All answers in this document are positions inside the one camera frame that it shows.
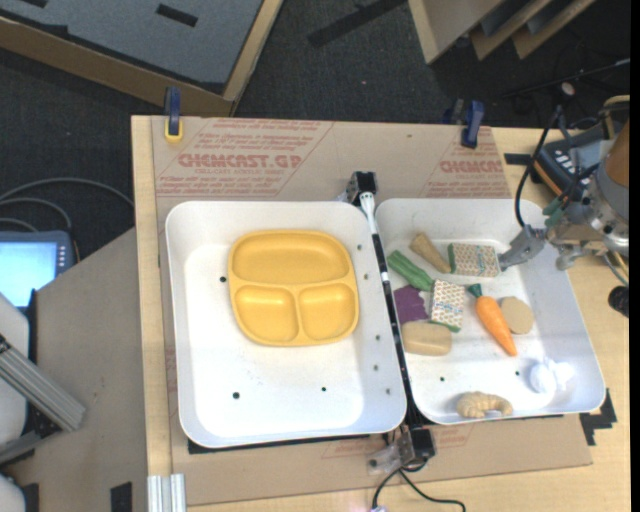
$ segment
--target monitor screen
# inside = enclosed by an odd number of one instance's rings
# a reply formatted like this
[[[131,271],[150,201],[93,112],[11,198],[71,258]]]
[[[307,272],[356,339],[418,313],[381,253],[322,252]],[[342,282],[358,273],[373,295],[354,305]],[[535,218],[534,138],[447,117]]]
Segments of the monitor screen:
[[[56,276],[55,242],[0,242],[0,293],[17,308]]]

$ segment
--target yellow plate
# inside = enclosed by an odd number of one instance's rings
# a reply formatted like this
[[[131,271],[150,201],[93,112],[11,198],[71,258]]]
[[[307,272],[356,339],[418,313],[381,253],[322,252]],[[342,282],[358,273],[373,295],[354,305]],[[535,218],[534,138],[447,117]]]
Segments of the yellow plate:
[[[265,345],[339,341],[358,323],[349,253],[321,231],[256,231],[229,253],[229,289],[238,325]]]

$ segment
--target toy food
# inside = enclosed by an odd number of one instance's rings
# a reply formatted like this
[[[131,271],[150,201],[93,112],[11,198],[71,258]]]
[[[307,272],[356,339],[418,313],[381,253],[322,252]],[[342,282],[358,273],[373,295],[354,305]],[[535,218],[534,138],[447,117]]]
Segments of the toy food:
[[[451,272],[451,265],[442,257],[425,233],[418,233],[411,241],[411,244],[409,244],[409,249],[417,255],[422,256],[431,263],[436,270],[439,270],[443,274],[449,274]]]
[[[463,308],[464,286],[436,279],[433,284],[429,321],[458,332],[462,328]]]
[[[422,292],[411,285],[403,286],[393,292],[400,325],[413,320],[426,320],[427,308]]]
[[[556,391],[564,391],[574,373],[569,363],[556,363],[546,357],[542,363],[537,363],[531,368],[529,384],[537,393],[553,394]]]
[[[533,311],[517,297],[505,297],[500,302],[502,315],[514,334],[526,334],[533,327]]]
[[[420,267],[414,265],[413,262],[400,251],[393,251],[387,257],[387,263],[389,267],[404,277],[414,288],[426,292],[430,292],[431,288],[433,288],[433,279],[431,276]]]
[[[402,344],[412,354],[442,356],[451,351],[451,331],[444,325],[407,322],[402,325]]]
[[[461,276],[495,277],[500,273],[498,255],[490,245],[449,244],[451,273]]]
[[[503,416],[508,416],[513,413],[513,406],[501,396],[473,391],[460,397],[456,410],[465,418],[484,418],[486,411],[499,411]]]
[[[479,284],[473,284],[467,288],[476,297],[476,313],[487,331],[496,339],[510,356],[518,355],[518,349],[513,341],[511,329],[502,315],[498,302],[493,297],[482,295]]]

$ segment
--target purple toy food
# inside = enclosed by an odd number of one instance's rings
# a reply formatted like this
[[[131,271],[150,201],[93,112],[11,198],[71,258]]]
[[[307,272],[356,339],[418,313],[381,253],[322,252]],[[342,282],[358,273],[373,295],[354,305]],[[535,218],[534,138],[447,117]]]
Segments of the purple toy food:
[[[420,290],[411,285],[398,288],[393,292],[400,325],[405,322],[426,320],[428,318],[425,301],[420,293]]]

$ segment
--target orange carrot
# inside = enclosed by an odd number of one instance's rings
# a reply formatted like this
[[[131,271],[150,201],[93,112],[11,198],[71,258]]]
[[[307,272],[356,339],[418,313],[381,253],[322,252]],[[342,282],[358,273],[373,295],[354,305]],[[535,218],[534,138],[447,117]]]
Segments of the orange carrot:
[[[469,286],[468,290],[476,297],[476,314],[487,331],[507,351],[510,356],[518,355],[509,325],[502,315],[498,301],[493,297],[482,295],[479,284]]]

